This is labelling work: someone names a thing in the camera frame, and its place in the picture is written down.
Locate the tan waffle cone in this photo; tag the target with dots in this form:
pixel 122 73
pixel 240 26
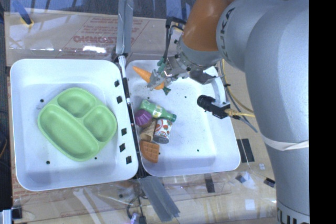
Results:
pixel 148 131

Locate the green divided plate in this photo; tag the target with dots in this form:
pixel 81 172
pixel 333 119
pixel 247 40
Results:
pixel 76 126

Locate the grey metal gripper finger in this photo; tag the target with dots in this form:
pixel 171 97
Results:
pixel 167 79
pixel 152 80

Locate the white plastic tray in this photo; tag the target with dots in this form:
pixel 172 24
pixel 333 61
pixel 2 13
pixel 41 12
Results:
pixel 199 133
pixel 29 112

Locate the white can red print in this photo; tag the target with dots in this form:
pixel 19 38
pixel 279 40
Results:
pixel 163 129

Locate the orange waffle biscuit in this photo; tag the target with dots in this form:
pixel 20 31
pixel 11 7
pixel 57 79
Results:
pixel 149 151

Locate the orange carrot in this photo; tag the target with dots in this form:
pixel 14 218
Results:
pixel 143 74

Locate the black cylinder on white bracket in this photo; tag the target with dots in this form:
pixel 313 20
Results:
pixel 210 105

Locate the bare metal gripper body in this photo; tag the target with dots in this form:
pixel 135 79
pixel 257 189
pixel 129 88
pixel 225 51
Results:
pixel 179 66

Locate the green bottle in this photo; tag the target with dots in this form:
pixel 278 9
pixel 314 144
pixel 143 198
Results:
pixel 155 110

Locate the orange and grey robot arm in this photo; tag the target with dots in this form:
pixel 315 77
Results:
pixel 267 60

